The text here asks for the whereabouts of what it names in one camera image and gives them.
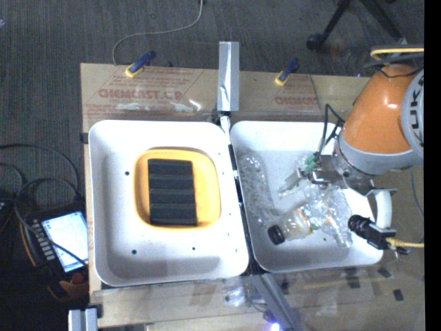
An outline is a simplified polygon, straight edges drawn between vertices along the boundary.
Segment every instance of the black bottle cap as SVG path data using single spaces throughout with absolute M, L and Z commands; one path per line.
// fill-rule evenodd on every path
M 278 225 L 273 225 L 272 227 L 268 228 L 268 237 L 275 245 L 285 241 L 282 230 L 278 227 Z

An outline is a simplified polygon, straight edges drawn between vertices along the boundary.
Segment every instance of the handheld device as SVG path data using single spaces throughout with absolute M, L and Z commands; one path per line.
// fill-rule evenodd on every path
M 88 231 L 81 202 L 35 212 L 20 225 L 28 256 L 42 283 L 59 301 L 88 293 Z

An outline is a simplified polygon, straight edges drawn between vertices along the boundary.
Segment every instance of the black rectangular object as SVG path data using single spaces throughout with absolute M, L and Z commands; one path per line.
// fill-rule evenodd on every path
M 149 159 L 150 223 L 197 225 L 193 163 Z

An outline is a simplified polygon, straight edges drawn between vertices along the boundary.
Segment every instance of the yellow and blue clamp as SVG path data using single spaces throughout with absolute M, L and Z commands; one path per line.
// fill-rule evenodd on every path
M 135 77 L 143 70 L 143 66 L 148 65 L 155 56 L 156 53 L 153 50 L 149 50 L 141 58 L 136 60 L 132 65 L 126 67 L 125 74 L 128 77 Z
M 298 67 L 300 65 L 298 64 L 298 59 L 294 58 L 289 62 L 289 65 L 281 72 L 278 73 L 276 77 L 276 83 L 279 86 L 283 86 L 286 84 L 289 78 L 289 74 L 293 74 L 297 71 Z

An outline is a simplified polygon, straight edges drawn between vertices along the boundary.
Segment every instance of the clear plastic bottle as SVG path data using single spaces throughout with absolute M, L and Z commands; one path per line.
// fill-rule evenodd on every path
M 351 246 L 351 233 L 347 221 L 351 208 L 340 188 L 331 186 L 309 203 L 289 210 L 268 228 L 268 236 L 274 244 L 293 239 L 304 239 L 314 230 L 331 235 L 338 246 Z

